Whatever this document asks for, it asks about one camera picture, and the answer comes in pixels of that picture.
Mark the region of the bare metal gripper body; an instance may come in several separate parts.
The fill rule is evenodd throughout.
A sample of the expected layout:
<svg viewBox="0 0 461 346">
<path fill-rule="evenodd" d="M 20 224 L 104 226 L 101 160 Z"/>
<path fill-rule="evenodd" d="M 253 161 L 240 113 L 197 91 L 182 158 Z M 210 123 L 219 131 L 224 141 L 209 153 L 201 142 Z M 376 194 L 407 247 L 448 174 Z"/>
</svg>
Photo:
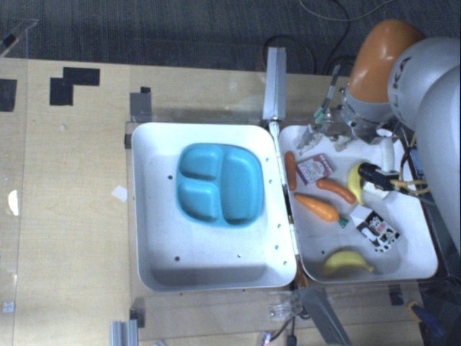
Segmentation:
<svg viewBox="0 0 461 346">
<path fill-rule="evenodd" d="M 342 136 L 374 143 L 380 137 L 377 133 L 378 125 L 358 116 L 348 106 L 338 105 L 325 111 L 321 132 L 334 141 Z"/>
</svg>

